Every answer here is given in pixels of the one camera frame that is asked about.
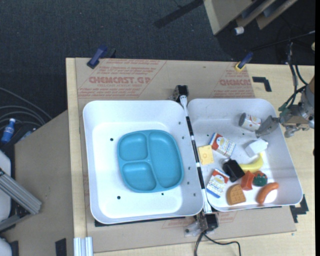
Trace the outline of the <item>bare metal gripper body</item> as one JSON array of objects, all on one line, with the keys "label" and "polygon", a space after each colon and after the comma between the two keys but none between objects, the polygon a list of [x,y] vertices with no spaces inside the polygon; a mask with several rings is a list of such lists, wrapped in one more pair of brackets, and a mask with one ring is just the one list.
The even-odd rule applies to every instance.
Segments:
[{"label": "bare metal gripper body", "polygon": [[297,129],[314,129],[314,108],[307,103],[298,103],[279,108],[279,122],[285,127]]}]

